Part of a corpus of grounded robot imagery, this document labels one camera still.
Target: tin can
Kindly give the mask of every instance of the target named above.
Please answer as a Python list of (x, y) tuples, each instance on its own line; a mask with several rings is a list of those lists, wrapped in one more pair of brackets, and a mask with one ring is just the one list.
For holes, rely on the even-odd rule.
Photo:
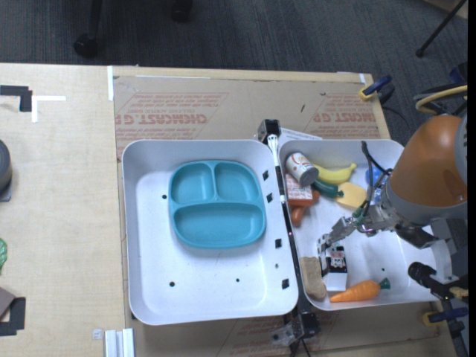
[(299, 181), (301, 187), (307, 187), (318, 177), (319, 170), (300, 152), (292, 153), (286, 159), (286, 169)]

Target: blue divided plate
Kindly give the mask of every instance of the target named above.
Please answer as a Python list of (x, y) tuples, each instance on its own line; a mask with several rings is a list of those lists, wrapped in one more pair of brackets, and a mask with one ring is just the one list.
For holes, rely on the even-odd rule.
[(193, 161), (169, 183), (170, 218), (177, 237), (198, 248), (233, 248), (258, 240), (266, 227), (260, 185), (235, 161)]

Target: orange carrot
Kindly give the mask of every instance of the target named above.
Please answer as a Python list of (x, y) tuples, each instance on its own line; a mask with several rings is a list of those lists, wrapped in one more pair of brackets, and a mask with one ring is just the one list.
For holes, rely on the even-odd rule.
[(339, 301), (360, 301), (369, 300), (377, 296), (380, 289), (389, 289), (390, 282), (385, 278), (380, 283), (375, 283), (373, 280), (363, 280), (360, 283), (354, 284), (343, 292), (339, 292), (332, 296), (329, 300), (331, 303)]

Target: box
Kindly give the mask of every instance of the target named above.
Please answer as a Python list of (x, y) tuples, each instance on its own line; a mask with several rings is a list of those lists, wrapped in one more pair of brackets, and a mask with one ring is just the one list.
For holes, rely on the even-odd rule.
[[(367, 145), (383, 167), (393, 167), (403, 149), (389, 140), (369, 140)], [(281, 166), (293, 152), (302, 152), (323, 167), (355, 162), (350, 181), (366, 186), (367, 161), (360, 141), (287, 141), (280, 145)], [(168, 201), (170, 177), (181, 165), (204, 160), (235, 161), (255, 174), (266, 212), (266, 228), (257, 241), (236, 248), (197, 248), (176, 236)], [(298, 280), (274, 159), (265, 144), (256, 140), (135, 141), (123, 153), (123, 186), (129, 304), (138, 320), (150, 325), (178, 324), (284, 315), (294, 309)], [(349, 209), (322, 196), (305, 212), (300, 227), (293, 229), (298, 256), (318, 256), (318, 239), (340, 217), (349, 215)], [(414, 261), (435, 265), (430, 249), (418, 250), (390, 231), (368, 238), (355, 231), (342, 242), (350, 284), (387, 277), (392, 288), (362, 302), (308, 298), (316, 308), (334, 311), (436, 299), (407, 274)]]

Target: chair wheel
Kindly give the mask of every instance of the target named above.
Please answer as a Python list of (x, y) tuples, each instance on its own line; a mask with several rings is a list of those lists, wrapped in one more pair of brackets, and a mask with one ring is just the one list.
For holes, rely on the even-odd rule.
[(74, 43), (74, 50), (80, 56), (93, 57), (97, 54), (97, 42), (96, 39), (90, 39), (87, 33), (78, 37)]
[(190, 13), (191, 7), (187, 7), (180, 3), (174, 3), (172, 5), (172, 13), (170, 16), (175, 22), (186, 22)]

